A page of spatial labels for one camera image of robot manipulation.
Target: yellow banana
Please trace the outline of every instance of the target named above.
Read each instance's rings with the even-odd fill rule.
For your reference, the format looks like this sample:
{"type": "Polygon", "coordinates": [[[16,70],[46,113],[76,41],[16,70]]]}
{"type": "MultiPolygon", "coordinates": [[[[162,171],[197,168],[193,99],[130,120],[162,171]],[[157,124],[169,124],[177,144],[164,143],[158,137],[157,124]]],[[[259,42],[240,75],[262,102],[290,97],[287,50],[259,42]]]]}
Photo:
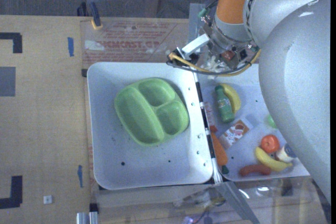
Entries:
{"type": "Polygon", "coordinates": [[[232,107],[232,112],[236,114],[236,112],[240,109],[241,107],[241,102],[238,93],[234,88],[232,88],[230,85],[221,83],[221,86],[223,87],[225,95],[229,98],[231,107],[232,107]]]}
{"type": "Polygon", "coordinates": [[[292,163],[284,163],[281,161],[277,161],[269,156],[262,148],[256,147],[255,151],[257,159],[264,164],[265,166],[271,168],[273,171],[280,172],[287,167],[292,166],[292,163]]]}

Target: tomato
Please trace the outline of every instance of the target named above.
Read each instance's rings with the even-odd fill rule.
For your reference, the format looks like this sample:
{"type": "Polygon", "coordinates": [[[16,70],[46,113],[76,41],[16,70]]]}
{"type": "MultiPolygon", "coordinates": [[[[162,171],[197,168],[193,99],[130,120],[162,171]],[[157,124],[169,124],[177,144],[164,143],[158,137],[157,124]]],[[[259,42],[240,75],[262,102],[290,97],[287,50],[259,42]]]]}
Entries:
{"type": "Polygon", "coordinates": [[[273,153],[280,148],[280,143],[275,135],[268,134],[261,139],[260,147],[267,153],[273,153]]]}

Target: brown sausage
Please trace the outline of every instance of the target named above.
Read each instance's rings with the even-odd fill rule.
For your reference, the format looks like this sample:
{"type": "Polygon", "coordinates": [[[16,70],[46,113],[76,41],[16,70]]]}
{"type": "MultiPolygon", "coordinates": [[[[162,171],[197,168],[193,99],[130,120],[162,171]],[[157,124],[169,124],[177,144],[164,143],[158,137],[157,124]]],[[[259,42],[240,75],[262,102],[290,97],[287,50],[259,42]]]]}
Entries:
{"type": "Polygon", "coordinates": [[[250,173],[260,173],[262,175],[268,176],[272,172],[272,169],[263,164],[251,164],[244,166],[239,170],[241,176],[247,176],[250,173]]]}

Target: green bottle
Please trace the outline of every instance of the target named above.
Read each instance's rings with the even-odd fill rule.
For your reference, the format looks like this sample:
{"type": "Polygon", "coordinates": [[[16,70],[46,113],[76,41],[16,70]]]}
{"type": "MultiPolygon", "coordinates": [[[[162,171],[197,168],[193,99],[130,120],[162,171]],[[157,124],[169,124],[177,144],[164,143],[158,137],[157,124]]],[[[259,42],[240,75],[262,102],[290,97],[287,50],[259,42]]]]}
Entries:
{"type": "Polygon", "coordinates": [[[221,119],[223,122],[231,122],[235,119],[235,115],[232,112],[232,107],[229,98],[225,95],[223,87],[218,85],[215,87],[217,95],[218,109],[221,114],[221,119]]]}

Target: gray square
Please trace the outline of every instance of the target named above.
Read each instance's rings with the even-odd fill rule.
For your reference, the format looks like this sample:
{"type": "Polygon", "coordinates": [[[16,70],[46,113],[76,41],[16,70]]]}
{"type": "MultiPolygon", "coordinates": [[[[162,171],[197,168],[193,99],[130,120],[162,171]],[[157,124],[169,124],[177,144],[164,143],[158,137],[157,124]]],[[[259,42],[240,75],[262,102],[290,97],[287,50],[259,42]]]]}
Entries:
{"type": "Polygon", "coordinates": [[[15,67],[0,67],[0,97],[15,96],[15,67]]]}

